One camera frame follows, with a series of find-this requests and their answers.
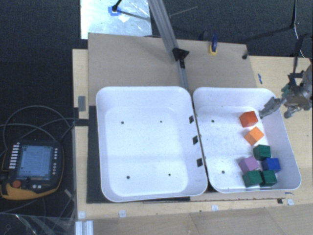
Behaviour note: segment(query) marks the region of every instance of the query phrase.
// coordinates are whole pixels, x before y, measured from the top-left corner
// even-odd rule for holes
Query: red emergency stop button
[[[12,183],[12,186],[14,188],[20,188],[21,187],[21,181],[20,180],[14,180],[13,183]]]

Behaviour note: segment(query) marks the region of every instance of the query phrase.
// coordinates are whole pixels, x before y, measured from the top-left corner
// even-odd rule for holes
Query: orange block
[[[250,127],[258,122],[258,118],[254,111],[243,113],[239,119],[243,127]]]
[[[254,145],[257,141],[259,141],[264,136],[263,132],[260,131],[258,127],[254,127],[251,131],[249,131],[245,135],[245,139],[249,142],[249,144]]]

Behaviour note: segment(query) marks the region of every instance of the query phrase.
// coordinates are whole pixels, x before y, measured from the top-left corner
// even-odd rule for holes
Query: purple block
[[[245,174],[248,171],[255,170],[259,167],[258,162],[256,161],[254,156],[243,159],[239,162],[239,166],[243,173]]]

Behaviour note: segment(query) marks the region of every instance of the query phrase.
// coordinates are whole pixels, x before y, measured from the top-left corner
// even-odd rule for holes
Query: black floor
[[[312,35],[312,1],[298,2],[299,35]],[[289,28],[293,2],[164,0],[169,14],[197,6],[171,17],[177,38],[198,39],[207,30],[210,35],[216,32],[221,42],[247,44],[250,55],[268,56],[293,54],[296,36]],[[153,20],[152,28],[157,35]],[[28,105],[46,105],[68,118],[73,117],[73,48],[87,48],[87,41],[80,39],[80,0],[0,0],[0,124],[15,110]],[[302,50],[306,57],[312,57],[311,40],[304,41]],[[41,124],[54,117],[45,111],[28,110],[15,121]],[[62,123],[51,127],[57,137],[65,130]],[[7,140],[17,138],[24,131],[28,129],[8,129]],[[71,214],[73,202],[65,193],[67,189],[74,194],[70,135],[65,137],[63,145],[66,170],[58,192],[13,212],[54,217]],[[0,141],[0,152],[3,149]],[[25,203],[28,202],[0,199],[0,212]]]

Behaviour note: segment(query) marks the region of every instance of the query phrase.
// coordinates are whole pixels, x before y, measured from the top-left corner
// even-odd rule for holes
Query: green block
[[[263,182],[260,171],[258,170],[251,170],[246,172],[243,175],[243,179],[246,187],[257,185]]]
[[[270,158],[270,147],[268,145],[259,144],[253,148],[253,155],[256,160]]]
[[[262,183],[260,186],[273,186],[277,183],[277,178],[275,176],[275,171],[264,170],[261,171]]]

